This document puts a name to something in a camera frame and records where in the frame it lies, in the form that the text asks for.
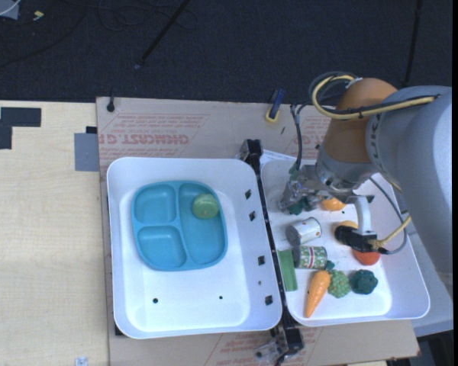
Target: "black fabric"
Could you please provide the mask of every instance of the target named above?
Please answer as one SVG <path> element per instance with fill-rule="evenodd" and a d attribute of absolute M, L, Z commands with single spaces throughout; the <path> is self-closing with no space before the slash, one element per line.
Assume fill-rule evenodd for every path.
<path fill-rule="evenodd" d="M 22 0 L 0 17 L 0 99 L 98 96 L 285 103 L 347 71 L 402 87 L 452 85 L 453 0 Z M 44 14 L 34 20 L 34 12 Z"/>

